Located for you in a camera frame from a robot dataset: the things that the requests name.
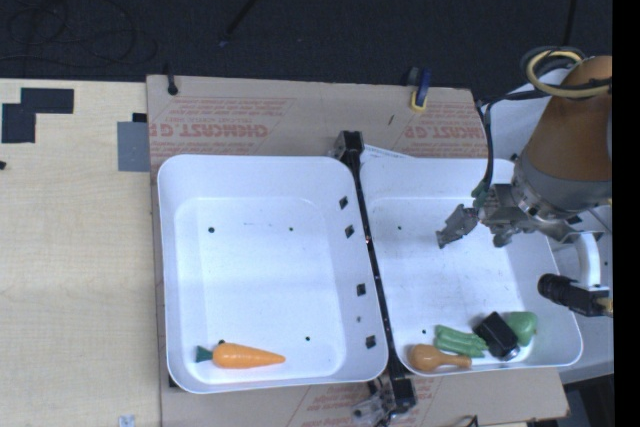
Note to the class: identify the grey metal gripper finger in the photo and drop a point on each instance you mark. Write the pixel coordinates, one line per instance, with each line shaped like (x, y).
(457, 226)
(502, 237)

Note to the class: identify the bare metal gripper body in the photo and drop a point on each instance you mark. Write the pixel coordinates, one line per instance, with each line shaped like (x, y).
(520, 215)

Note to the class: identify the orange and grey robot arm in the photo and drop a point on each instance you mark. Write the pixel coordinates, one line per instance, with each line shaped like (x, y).
(570, 135)

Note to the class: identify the white plastic tray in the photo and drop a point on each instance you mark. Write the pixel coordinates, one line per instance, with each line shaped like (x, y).
(260, 275)
(450, 285)

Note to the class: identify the green toy pepper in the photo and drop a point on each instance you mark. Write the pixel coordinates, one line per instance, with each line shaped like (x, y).
(525, 326)

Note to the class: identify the black box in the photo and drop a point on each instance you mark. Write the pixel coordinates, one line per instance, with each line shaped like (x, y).
(496, 334)

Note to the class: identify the green toy beans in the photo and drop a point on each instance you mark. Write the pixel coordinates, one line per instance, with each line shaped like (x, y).
(457, 341)

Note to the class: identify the tan toy gourd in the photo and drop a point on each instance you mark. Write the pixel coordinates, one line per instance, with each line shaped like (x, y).
(425, 358)

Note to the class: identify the brown cardboard board red print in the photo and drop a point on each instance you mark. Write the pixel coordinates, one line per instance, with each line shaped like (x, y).
(310, 120)

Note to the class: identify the orange carrot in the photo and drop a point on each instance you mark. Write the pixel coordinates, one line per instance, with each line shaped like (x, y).
(245, 356)

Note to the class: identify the black cylinder on white bracket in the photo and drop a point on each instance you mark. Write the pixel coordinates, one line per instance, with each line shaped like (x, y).
(570, 292)

